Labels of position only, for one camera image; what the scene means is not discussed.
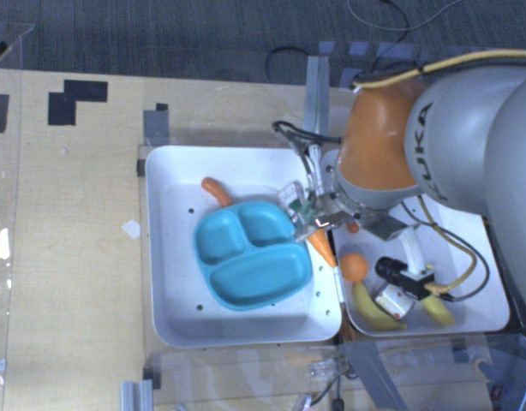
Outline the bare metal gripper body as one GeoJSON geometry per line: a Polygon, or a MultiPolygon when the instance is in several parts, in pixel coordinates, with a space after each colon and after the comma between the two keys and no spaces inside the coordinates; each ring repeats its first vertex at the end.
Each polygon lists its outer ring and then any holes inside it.
{"type": "Polygon", "coordinates": [[[344,202],[344,197],[335,192],[326,192],[317,197],[318,211],[314,225],[320,229],[335,229],[344,225],[348,231],[359,231],[362,214],[360,208],[344,202]]]}

